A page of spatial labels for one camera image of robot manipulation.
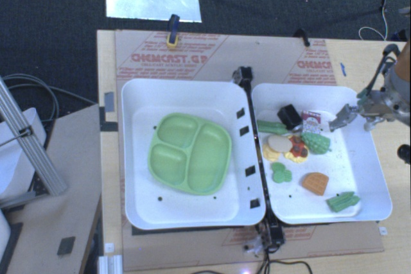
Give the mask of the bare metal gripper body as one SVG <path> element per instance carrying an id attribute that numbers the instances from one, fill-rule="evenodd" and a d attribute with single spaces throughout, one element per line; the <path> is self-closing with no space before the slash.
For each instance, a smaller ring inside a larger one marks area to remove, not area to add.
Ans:
<path id="1" fill-rule="evenodd" d="M 410 103 L 395 90 L 381 89 L 357 94 L 358 112 L 368 122 L 399 121 L 410 125 Z"/>

